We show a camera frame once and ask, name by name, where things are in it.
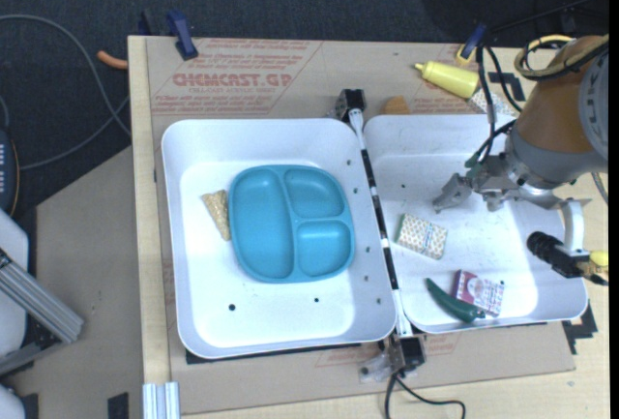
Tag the green chili pepper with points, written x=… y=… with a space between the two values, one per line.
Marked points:
x=452 y=303

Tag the white patterned packet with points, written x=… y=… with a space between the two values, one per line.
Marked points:
x=483 y=102
x=421 y=235

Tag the brown cardboard board red print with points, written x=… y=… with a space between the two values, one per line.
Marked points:
x=300 y=78

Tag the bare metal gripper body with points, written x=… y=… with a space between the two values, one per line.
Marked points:
x=498 y=177

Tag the pink and white carton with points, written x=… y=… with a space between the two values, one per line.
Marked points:
x=481 y=292

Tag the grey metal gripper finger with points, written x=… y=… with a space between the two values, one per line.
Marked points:
x=452 y=194
x=494 y=201

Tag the blue divided plate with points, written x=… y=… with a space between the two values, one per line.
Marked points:
x=290 y=223

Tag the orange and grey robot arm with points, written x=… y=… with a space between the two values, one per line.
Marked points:
x=551 y=117

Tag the brown bread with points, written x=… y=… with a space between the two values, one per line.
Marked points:
x=395 y=106

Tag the white plastic tray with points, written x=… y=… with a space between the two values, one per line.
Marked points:
x=271 y=315
x=421 y=151

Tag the beige pizza slice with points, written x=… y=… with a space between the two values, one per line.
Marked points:
x=218 y=211

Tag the black cylinder on white bracket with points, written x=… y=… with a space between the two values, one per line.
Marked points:
x=556 y=252

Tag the yellow squeeze bottle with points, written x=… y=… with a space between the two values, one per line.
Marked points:
x=452 y=77

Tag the thin black and white rod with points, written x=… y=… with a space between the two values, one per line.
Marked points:
x=382 y=223

